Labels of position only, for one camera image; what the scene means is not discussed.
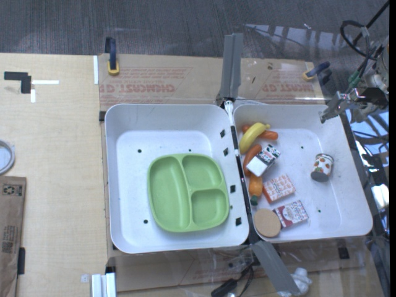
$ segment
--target carrot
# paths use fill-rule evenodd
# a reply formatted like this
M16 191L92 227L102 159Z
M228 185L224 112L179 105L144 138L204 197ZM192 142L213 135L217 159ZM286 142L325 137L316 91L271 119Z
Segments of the carrot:
M262 150L261 145L255 144L246 152L245 158L243 160L243 172L245 173L246 177L250 177L251 175L251 172L246 168L247 165L256 154L261 152L261 150Z
M250 128L249 125L245 124L242 126L242 132L245 133L248 129ZM278 139L278 133L275 131L270 131L270 130L265 130L262 134L260 134L258 137L260 139L267 139L267 140L277 140Z
M252 174L249 180L249 195L251 196L250 203L252 205L257 205L257 200L262 194L262 187L263 184L261 176L258 177Z

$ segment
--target small box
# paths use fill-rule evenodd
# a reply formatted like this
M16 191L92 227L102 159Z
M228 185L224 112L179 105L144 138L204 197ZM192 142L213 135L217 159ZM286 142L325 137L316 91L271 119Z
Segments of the small box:
M259 177L275 163L275 160L279 156L280 152L269 144L265 149L252 158L252 160L246 165L246 168Z
M281 205L272 211L279 217L282 228L287 228L308 219L308 214L300 200Z
M287 174L280 175L274 179L264 182L262 188L262 192L270 204L294 193L295 191L296 188Z

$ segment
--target wooden table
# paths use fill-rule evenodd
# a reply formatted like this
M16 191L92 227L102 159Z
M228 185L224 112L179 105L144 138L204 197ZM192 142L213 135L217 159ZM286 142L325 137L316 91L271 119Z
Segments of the wooden table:
M93 56L0 54L2 71L28 72L36 101L20 82L0 80L0 138L15 146L9 176L27 178L22 244L25 273L17 296L89 296L86 275L105 271L108 261L99 89ZM308 296L381 296L370 253L362 267L310 273ZM209 294L211 286L187 291ZM120 293L120 296L185 296L185 289ZM247 291L278 296L268 278Z

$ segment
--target white plastic tray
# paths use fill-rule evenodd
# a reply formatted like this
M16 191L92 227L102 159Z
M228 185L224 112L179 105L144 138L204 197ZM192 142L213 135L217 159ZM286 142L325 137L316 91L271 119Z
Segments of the white plastic tray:
M110 231L118 249L132 254L219 248L245 242L248 218L230 121L224 110L215 105L116 105L107 111L105 127ZM220 165L230 213L215 228L172 233L161 229L152 216L147 170L157 157L189 152L208 155Z
M266 171L263 180L286 173L296 192L269 204L264 196L257 209L274 209L301 200L309 220L282 229L271 242L360 236L371 231L372 216L348 145L340 118L320 122L319 112L324 105L241 105L234 119L239 140L243 124L269 123L279 133L277 141L257 139L266 146L272 144L281 153L274 166ZM318 153L334 158L330 180L318 183L310 173Z

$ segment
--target can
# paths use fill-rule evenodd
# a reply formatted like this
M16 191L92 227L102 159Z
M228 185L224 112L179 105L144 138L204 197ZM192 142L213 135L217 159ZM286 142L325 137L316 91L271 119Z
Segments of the can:
M315 163L311 171L311 178L324 183L329 180L333 169L334 159L324 153L316 155Z

